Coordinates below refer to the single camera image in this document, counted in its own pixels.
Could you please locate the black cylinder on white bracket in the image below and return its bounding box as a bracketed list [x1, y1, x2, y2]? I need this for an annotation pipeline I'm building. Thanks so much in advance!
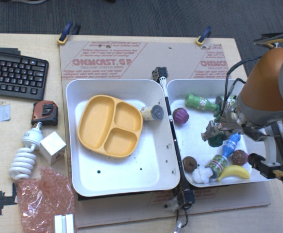
[247, 128, 282, 179]

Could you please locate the orange and black tape measure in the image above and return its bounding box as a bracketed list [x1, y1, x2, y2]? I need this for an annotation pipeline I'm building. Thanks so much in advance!
[31, 100, 59, 127]

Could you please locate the white lumpy toy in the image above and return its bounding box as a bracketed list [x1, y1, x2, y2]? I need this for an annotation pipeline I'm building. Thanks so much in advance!
[192, 166, 214, 184]

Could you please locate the yellow divided plate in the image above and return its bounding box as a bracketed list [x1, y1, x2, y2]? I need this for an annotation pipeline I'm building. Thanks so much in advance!
[77, 94, 144, 158]

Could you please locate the blue bottle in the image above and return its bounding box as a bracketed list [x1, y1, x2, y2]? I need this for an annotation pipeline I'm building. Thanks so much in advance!
[221, 133, 242, 158]

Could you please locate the black block with thin wires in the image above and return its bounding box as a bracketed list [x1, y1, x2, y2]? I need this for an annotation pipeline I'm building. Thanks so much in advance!
[151, 67, 169, 83]
[176, 189, 196, 210]

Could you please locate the brown doughnut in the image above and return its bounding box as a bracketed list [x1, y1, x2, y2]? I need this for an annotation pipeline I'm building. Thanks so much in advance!
[182, 155, 198, 172]

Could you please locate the white spiral light bulb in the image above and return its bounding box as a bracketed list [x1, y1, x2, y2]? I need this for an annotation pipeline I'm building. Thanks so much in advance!
[8, 121, 45, 181]

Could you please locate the black keyboard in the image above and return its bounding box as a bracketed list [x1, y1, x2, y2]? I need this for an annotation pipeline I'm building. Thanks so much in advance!
[0, 49, 50, 101]

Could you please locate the green and white can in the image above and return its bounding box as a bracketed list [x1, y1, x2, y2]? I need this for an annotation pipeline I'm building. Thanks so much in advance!
[215, 95, 237, 112]

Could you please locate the yellow banana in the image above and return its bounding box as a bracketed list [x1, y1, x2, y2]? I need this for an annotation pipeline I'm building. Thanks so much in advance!
[216, 165, 251, 182]

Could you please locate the green and white striped bottle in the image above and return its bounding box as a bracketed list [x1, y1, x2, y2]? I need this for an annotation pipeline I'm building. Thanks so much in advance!
[205, 154, 228, 179]

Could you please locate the pink bubble wrap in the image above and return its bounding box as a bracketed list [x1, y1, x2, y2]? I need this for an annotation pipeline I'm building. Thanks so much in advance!
[14, 166, 78, 233]

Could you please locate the brown cardboard board red print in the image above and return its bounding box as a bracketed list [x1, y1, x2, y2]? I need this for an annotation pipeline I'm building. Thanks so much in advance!
[58, 40, 271, 228]

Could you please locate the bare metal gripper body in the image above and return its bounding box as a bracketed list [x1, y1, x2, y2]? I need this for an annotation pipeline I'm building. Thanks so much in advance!
[216, 109, 248, 134]

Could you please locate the small cream can grey lid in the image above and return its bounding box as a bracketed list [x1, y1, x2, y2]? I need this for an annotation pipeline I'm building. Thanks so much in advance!
[140, 104, 165, 121]

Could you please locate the green broccoli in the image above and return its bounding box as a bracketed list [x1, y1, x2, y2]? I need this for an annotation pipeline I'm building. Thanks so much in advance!
[207, 130, 224, 148]

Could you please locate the pale cube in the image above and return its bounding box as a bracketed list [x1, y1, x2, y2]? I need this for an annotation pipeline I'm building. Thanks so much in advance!
[39, 131, 67, 166]

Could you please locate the white plastic tray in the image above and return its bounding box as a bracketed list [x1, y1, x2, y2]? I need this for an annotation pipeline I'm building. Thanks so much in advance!
[65, 79, 181, 198]
[166, 79, 276, 188]

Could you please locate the white block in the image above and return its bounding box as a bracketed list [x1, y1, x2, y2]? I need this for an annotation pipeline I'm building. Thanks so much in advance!
[54, 214, 75, 233]

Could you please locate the thin black and white rod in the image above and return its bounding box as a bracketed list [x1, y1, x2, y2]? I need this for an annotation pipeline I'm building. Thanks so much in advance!
[159, 76, 188, 191]

